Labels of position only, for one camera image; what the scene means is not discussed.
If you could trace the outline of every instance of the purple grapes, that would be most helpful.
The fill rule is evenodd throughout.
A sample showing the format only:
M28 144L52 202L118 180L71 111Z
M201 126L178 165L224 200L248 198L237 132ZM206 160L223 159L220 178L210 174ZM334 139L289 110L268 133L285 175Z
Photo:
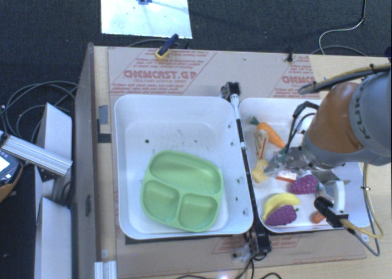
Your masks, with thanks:
M285 205L275 210L265 223L269 226L284 226L296 220L296 211L292 205Z
M289 192L297 195L315 193L318 183L319 181L313 175L307 174L297 179L290 186Z

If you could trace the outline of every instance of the green divided plate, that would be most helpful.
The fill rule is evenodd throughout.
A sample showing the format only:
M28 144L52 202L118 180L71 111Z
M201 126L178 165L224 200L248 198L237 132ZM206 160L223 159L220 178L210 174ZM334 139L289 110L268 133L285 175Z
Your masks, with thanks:
M208 230L221 206L223 177L211 162L162 150L150 160L141 187L141 206L151 219L191 232Z

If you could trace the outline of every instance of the black floor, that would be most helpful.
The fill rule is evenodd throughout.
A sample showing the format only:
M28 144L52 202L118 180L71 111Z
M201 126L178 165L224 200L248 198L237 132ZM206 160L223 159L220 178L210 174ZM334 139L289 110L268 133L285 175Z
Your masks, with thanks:
M365 23L354 31L327 34L323 45L383 56L391 46L391 3L368 0ZM359 22L363 0L188 0L188 5L193 34L189 48L284 52L292 46L294 53L312 53L318 49L323 32ZM100 0L0 0L0 105L29 84L50 80L77 83L88 42L126 46L137 40L140 38L101 34ZM357 55L346 48L325 51ZM14 123L33 105L56 101L58 94L52 88L42 88L24 97L9 109L10 120ZM72 102L64 105L72 110ZM20 123L21 135L30 138L39 117L38 111L26 115ZM22 177L20 188L29 184L30 178ZM0 239L1 278L32 275L33 232L18 232L31 224L31 220L25 224L20 216L31 208L32 193L22 195L26 199L20 204L29 205L15 209L0 204L0 237L7 239ZM23 266L21 252L28 255L23 257Z

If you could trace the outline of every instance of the table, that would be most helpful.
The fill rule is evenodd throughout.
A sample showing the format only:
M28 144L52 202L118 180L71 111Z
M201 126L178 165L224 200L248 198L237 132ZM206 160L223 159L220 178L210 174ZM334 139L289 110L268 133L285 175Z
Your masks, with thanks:
M108 51L110 47L93 47L94 60L94 84L95 84L95 106L96 112L102 106L110 105L109 100L109 76L108 76ZM230 59L230 52L225 55ZM258 56L274 56L277 63L283 61L284 55L281 54L263 54L263 53L242 53L243 59L258 58ZM331 77L339 72L345 72L358 67L366 66L370 63L385 64L386 58L363 58L351 56L306 56L310 62L316 80L322 80L324 77ZM99 132L110 134L110 117L108 123L100 125ZM99 256L103 249L103 261L116 260L116 227L115 206L113 204L113 177L108 175L113 173L113 162L111 159L111 143L101 142L97 144L97 178L98 184L96 189L96 202L99 208L100 221L97 225L97 255ZM391 164L382 167L369 167L369 186L371 187L371 199L375 208L376 217L383 227L385 236L380 240L381 257L374 257L366 252L366 259L355 259L345 261L338 256L336 262L317 262L305 263L289 266L263 267L263 262L255 263L255 276L260 278L268 272L277 272L282 278L386 278L391 272L392 256L392 224L391 224ZM351 237L346 231L340 232L343 237ZM198 273L208 278L235 278L243 265L234 266L236 270ZM176 278L177 275L160 276L160 278ZM250 272L243 278L250 278Z

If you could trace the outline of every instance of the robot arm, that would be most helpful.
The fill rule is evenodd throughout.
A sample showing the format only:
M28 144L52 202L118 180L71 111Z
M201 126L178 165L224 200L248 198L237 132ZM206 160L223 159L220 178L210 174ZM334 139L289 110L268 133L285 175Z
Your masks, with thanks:
M301 154L318 169L391 162L391 70L336 85L307 130Z

